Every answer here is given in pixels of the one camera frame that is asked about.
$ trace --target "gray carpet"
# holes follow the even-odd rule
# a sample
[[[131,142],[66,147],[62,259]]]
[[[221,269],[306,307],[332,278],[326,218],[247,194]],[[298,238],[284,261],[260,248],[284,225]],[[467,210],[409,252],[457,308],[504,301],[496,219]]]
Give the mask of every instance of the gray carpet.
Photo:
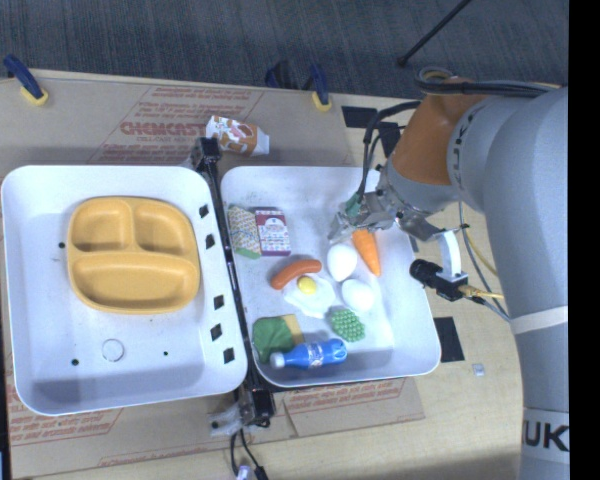
[[[35,68],[264,85],[286,59],[319,62],[333,92],[419,98],[436,65],[481,80],[568,82],[569,0],[474,0],[400,68],[461,0],[0,0],[2,59]]]

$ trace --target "yellow tray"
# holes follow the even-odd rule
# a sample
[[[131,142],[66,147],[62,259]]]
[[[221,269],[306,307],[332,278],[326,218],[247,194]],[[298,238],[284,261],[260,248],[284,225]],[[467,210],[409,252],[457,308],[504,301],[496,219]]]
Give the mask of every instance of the yellow tray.
[[[142,197],[88,199],[71,216],[71,286],[88,306],[128,314],[168,313],[200,286],[189,219],[175,206]]]

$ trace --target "white egg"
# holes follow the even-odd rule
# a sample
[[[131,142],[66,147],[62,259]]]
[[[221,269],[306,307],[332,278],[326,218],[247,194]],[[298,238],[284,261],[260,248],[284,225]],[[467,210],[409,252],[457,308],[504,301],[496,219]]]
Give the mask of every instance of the white egg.
[[[353,311],[364,313],[373,307],[375,297],[367,283],[358,279],[347,279],[342,283],[342,300]]]
[[[315,292],[305,293],[300,290],[298,280],[301,278],[296,278],[282,289],[284,300],[293,304],[307,316],[324,318],[329,307],[336,300],[336,293],[331,283],[314,274],[305,274],[301,277],[309,277],[315,281]]]
[[[337,282],[353,274],[358,264],[358,253],[347,244],[335,244],[327,253],[327,268]]]

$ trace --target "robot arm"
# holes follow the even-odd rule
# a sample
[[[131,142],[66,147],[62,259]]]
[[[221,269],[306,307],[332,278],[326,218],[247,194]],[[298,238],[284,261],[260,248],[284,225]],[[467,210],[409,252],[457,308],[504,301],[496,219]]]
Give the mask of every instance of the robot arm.
[[[458,268],[450,232],[427,217],[453,202],[485,215],[522,371],[519,478],[564,480],[570,476],[568,89],[473,84],[446,72],[440,78],[445,91],[424,98],[376,190],[359,191],[343,205],[330,239],[398,225],[418,240],[438,240],[444,268],[416,260],[411,273],[446,287],[445,298],[456,300],[467,281],[445,284],[449,269]]]

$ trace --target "cardboard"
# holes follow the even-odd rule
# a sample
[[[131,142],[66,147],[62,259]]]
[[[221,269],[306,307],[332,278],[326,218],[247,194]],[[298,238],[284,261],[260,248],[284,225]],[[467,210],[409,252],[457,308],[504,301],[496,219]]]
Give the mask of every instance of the cardboard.
[[[0,184],[22,165],[179,165],[213,114],[259,126],[269,155],[226,154],[236,165],[351,165],[341,112],[319,112],[310,93],[32,70],[49,101],[35,107],[15,79],[0,79]],[[4,272],[0,212],[0,265]],[[2,300],[6,301],[5,283]],[[2,310],[14,479],[203,453],[229,446],[211,437],[208,415],[232,394],[60,417],[31,412],[15,390],[9,313]],[[251,442],[302,438],[424,418],[411,378],[341,384],[275,395],[277,413]]]

